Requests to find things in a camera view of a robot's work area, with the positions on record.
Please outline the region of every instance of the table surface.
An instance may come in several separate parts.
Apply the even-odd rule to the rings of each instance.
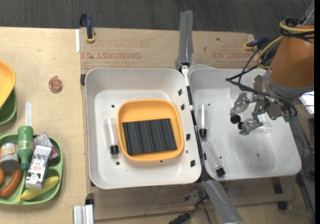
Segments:
[[[64,150],[63,178],[59,193],[50,201],[36,205],[0,206],[7,224],[23,218],[28,223],[72,223],[72,209],[84,205],[87,196],[86,156],[81,62],[76,51],[76,31],[68,29],[0,28],[0,59],[16,74],[16,117],[0,127],[0,136],[17,132],[25,123],[25,102],[32,103],[32,126],[35,133],[46,132],[58,140]],[[63,89],[49,90],[49,80],[58,75]],[[303,202],[296,184],[296,200]],[[277,205],[263,203],[237,206],[245,223],[308,223],[278,212]],[[213,223],[221,223],[214,209],[208,210]],[[178,213],[99,220],[97,223],[168,223]],[[208,223],[203,210],[197,210],[189,223]]]

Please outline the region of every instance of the black object on floor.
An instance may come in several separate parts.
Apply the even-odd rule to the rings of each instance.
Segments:
[[[177,149],[169,118],[124,122],[123,130],[129,155]]]

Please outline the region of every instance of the orange plate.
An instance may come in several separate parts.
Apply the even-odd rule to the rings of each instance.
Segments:
[[[123,128],[124,122],[137,122],[170,118],[176,150],[129,155]],[[119,141],[122,152],[134,161],[158,161],[176,157],[183,149],[184,139],[178,111],[172,103],[162,99],[140,99],[122,104],[117,113]]]
[[[0,108],[4,105],[16,83],[13,69],[0,60]]]

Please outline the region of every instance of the yellow banana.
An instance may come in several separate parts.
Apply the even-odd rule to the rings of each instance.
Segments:
[[[26,189],[21,196],[16,197],[16,201],[19,202],[21,199],[22,200],[31,200],[47,191],[49,191],[50,189],[52,189],[55,185],[58,184],[60,178],[58,176],[53,176],[53,177],[49,177],[46,178],[44,180],[44,186],[41,190],[39,189],[35,189],[35,188],[28,188]]]

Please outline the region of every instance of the white plastic tray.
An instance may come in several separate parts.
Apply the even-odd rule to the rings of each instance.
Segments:
[[[173,69],[97,68],[86,75],[89,172],[102,189],[195,182],[201,172],[197,141],[190,113],[184,77]],[[179,112],[184,149],[177,157],[162,162],[137,162],[123,153],[107,149],[103,120],[117,118],[121,104],[136,99],[165,99]]]
[[[252,87],[254,77],[264,74],[253,70],[241,82]],[[217,180],[233,180],[294,175],[301,169],[301,160],[290,126],[282,117],[273,121],[268,114],[259,115],[260,121],[269,123],[269,133],[239,134],[236,124],[230,121],[230,108],[241,92],[237,86],[225,81],[240,70],[196,69],[189,75],[193,105],[210,104],[211,126],[204,144],[210,141],[215,147],[226,174],[218,177],[209,159],[205,161],[208,174]],[[251,117],[254,104],[241,113],[241,119]]]

